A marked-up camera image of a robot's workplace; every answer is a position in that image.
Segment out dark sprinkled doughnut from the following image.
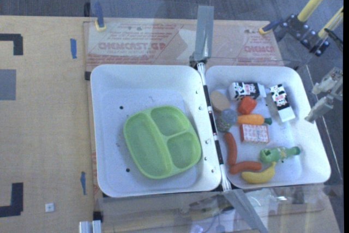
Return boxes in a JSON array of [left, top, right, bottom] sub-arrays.
[[216, 117, 233, 133]]

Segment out green divided plate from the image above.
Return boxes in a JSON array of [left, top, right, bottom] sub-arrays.
[[123, 104, 203, 180]]

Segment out orange carrot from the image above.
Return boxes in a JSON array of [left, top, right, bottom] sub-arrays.
[[236, 113, 273, 127]]

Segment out red sausage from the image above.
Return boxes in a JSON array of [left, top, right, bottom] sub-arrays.
[[224, 132, 238, 168], [228, 160, 263, 175]]

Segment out red orange toy pepper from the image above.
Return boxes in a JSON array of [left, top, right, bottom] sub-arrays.
[[237, 95, 258, 116]]

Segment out cow print milk carton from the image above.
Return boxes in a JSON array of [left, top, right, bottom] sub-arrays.
[[269, 83, 297, 123], [228, 81, 267, 101]]

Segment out white plastic tray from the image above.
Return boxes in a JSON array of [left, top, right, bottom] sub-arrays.
[[204, 65, 332, 190], [89, 63, 222, 198]]

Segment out brown cardboard board red print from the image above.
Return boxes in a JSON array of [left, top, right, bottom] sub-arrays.
[[82, 17, 334, 218]]

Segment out orange patterned packet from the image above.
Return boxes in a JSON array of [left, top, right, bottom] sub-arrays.
[[239, 123, 270, 144]]

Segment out thin black and white rod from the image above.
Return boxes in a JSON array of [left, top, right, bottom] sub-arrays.
[[196, 62, 232, 192]]

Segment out yellow banana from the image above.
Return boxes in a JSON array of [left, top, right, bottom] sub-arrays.
[[240, 161, 277, 184]]

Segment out green plastic bottle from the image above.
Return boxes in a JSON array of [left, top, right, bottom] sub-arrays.
[[259, 145, 302, 165]]

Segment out tan oval bread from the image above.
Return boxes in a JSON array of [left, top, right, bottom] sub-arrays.
[[209, 89, 231, 113]]

